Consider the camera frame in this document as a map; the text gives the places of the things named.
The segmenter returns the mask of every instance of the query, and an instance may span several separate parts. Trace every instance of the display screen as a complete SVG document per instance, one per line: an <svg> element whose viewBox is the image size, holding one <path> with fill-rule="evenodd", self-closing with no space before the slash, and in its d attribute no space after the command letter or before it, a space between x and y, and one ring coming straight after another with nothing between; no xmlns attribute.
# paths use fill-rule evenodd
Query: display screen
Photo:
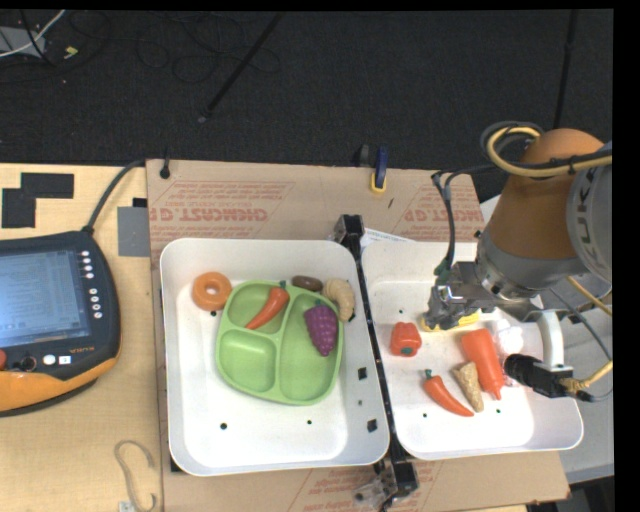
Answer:
<svg viewBox="0 0 640 512"><path fill-rule="evenodd" d="M90 334L74 251L0 256L0 347Z"/></svg>

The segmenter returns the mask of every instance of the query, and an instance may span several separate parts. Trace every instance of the white cable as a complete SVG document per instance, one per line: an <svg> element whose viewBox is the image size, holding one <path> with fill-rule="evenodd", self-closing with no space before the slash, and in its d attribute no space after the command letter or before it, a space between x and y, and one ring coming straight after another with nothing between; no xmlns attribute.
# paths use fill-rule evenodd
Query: white cable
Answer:
<svg viewBox="0 0 640 512"><path fill-rule="evenodd" d="M56 14L51 21L49 21L49 23L47 23L44 28L38 32L36 34L36 36L33 38L34 41L38 41L38 39L40 39L43 35L45 35L45 33L47 32L47 30L49 30L54 23L56 23L60 18L62 18L62 15L66 12L66 9L62 9L58 14ZM20 48L14 48L13 50L10 50L8 52L5 53L0 53L0 58L1 57L8 57L9 55L13 55L15 53L20 53L21 51L26 50L27 48L33 46L33 43L29 42L27 44L25 44L24 46L21 46Z"/></svg>

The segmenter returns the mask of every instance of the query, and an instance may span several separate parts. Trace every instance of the blue clamp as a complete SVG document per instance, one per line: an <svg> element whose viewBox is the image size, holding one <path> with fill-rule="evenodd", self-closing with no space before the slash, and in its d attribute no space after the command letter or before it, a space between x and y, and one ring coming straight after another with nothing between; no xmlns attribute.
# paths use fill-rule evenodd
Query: blue clamp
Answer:
<svg viewBox="0 0 640 512"><path fill-rule="evenodd" d="M379 146L376 155L376 170L371 174L371 190L382 194L387 189L387 163L389 150L387 146Z"/></svg>

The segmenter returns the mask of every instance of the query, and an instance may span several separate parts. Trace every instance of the white tray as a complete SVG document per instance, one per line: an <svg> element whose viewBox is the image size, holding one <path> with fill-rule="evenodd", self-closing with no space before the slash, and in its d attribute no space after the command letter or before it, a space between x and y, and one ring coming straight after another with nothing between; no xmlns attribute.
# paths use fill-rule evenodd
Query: white tray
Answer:
<svg viewBox="0 0 640 512"><path fill-rule="evenodd" d="M362 256L376 336L389 388L400 444L420 459L434 460L497 453L563 450L580 443L583 424L572 398L550 399L515 383L502 389L497 401L483 392L485 410L468 418L435 404L422 389L424 370L439 374L462 402L464 395L451 369L465 361L460 337L466 331L491 328L500 318L523 328L522 353L542 358L535 323L522 324L500 310L481 314L479 322L449 331L420 330L422 348L412 358L389 350L391 330L398 321L420 325L427 310L433 271L446 254L446 243L387 242L368 245ZM473 261L476 244L456 245L460 261Z"/></svg>
<svg viewBox="0 0 640 512"><path fill-rule="evenodd" d="M209 271L225 274L234 286L252 279L290 282L297 274L352 284L356 315L345 323L340 374L327 398L286 405L247 395L223 380L215 364L222 314L211 316L190 297L193 280ZM321 240L180 239L162 252L160 272L169 446L185 472L212 476L367 465L385 455L389 429L355 261L347 249ZM363 372L366 378L360 378Z"/></svg>

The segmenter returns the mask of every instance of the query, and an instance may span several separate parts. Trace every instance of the toy food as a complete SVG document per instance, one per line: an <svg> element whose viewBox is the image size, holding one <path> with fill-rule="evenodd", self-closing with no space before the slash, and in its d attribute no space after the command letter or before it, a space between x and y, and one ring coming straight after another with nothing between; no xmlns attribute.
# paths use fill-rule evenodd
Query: toy food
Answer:
<svg viewBox="0 0 640 512"><path fill-rule="evenodd" d="M422 346L418 326L413 322L397 322L391 331L391 353L396 356L413 357Z"/></svg>
<svg viewBox="0 0 640 512"><path fill-rule="evenodd" d="M464 396L467 397L471 407L476 412L484 411L484 401L482 400L482 390L480 382L478 382L478 369L476 363L470 361L463 364L460 368L453 370L453 376L460 384Z"/></svg>
<svg viewBox="0 0 640 512"><path fill-rule="evenodd" d="M500 389L504 386L504 374L491 332L482 328L463 334L462 348L467 359L476 363L478 380L482 389L495 396L496 400L500 400Z"/></svg>
<svg viewBox="0 0 640 512"><path fill-rule="evenodd" d="M355 295L351 285L344 279L328 279L322 288L322 295L338 304L338 318L342 322L353 316Z"/></svg>
<svg viewBox="0 0 640 512"><path fill-rule="evenodd" d="M293 286L297 286L298 288L304 288L305 290L309 290L311 292L320 292L322 291L322 281L315 277L309 276L293 276L291 278L291 284Z"/></svg>
<svg viewBox="0 0 640 512"><path fill-rule="evenodd" d="M276 316L282 308L289 302L289 292L285 290L284 281L280 282L280 286L274 286L269 290L269 296L264 306L258 313L245 325L247 329L257 329L263 326L274 316Z"/></svg>
<svg viewBox="0 0 640 512"><path fill-rule="evenodd" d="M231 289L227 276L220 272L207 272L193 282L191 298L205 311L218 311L227 303Z"/></svg>
<svg viewBox="0 0 640 512"><path fill-rule="evenodd" d="M445 387L440 375L431 375L431 370L425 370L426 380L422 387L435 402L444 407L447 411L460 416L473 416L473 412L462 405Z"/></svg>
<svg viewBox="0 0 640 512"><path fill-rule="evenodd" d="M321 355L328 356L336 346L338 335L338 318L326 304L318 304L304 313L311 342Z"/></svg>

